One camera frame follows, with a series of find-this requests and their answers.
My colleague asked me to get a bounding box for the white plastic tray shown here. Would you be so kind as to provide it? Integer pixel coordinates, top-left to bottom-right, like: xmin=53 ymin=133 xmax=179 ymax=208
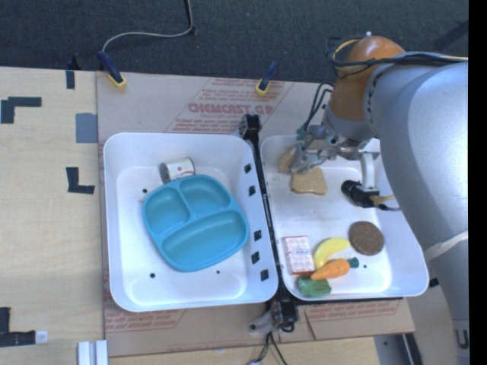
xmin=103 ymin=132 xmax=279 ymax=313
xmin=259 ymin=134 xmax=431 ymax=302

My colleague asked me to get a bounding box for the brown round biscuit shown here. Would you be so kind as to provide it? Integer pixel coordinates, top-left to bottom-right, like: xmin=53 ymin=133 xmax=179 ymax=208
xmin=349 ymin=221 xmax=386 ymax=257

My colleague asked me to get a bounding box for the thin black and white rod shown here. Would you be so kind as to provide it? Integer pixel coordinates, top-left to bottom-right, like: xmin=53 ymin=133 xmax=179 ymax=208
xmin=249 ymin=135 xmax=291 ymax=304

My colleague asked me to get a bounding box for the black cylinder on white bracket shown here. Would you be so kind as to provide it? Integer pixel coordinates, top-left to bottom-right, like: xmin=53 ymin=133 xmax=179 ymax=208
xmin=340 ymin=151 xmax=382 ymax=209

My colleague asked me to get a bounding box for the orange carrot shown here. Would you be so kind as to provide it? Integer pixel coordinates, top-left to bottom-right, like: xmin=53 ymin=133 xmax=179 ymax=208
xmin=309 ymin=256 xmax=361 ymax=281

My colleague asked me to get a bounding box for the yellow banana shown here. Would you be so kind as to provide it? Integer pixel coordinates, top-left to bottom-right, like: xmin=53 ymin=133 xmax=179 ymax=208
xmin=312 ymin=236 xmax=352 ymax=270

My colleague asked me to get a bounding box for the red and white carton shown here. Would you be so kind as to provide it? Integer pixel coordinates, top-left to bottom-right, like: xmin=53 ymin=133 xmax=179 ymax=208
xmin=282 ymin=235 xmax=317 ymax=276

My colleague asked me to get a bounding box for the tan bread slice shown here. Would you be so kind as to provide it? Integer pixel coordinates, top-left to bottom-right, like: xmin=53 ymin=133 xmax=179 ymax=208
xmin=290 ymin=165 xmax=329 ymax=196

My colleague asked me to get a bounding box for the brown cardboard board red print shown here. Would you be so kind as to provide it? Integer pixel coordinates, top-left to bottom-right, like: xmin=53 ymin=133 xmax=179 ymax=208
xmin=95 ymin=70 xmax=416 ymax=358

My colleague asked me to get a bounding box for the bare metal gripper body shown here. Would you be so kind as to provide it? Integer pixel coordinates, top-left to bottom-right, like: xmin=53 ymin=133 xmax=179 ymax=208
xmin=301 ymin=124 xmax=378 ymax=167

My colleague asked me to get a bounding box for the blue divided plate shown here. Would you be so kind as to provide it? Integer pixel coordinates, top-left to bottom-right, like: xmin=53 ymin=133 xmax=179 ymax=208
xmin=142 ymin=173 xmax=250 ymax=274

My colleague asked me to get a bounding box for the green leafy vegetable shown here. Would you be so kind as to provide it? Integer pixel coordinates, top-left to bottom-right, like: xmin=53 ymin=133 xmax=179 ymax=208
xmin=297 ymin=275 xmax=333 ymax=298

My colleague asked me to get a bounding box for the black block with thin wires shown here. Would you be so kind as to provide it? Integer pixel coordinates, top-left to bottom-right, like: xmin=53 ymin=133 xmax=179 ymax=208
xmin=238 ymin=113 xmax=264 ymax=141
xmin=248 ymin=300 xmax=300 ymax=336

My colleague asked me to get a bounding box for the small white can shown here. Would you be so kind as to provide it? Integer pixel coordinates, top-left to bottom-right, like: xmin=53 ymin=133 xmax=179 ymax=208
xmin=158 ymin=157 xmax=196 ymax=185

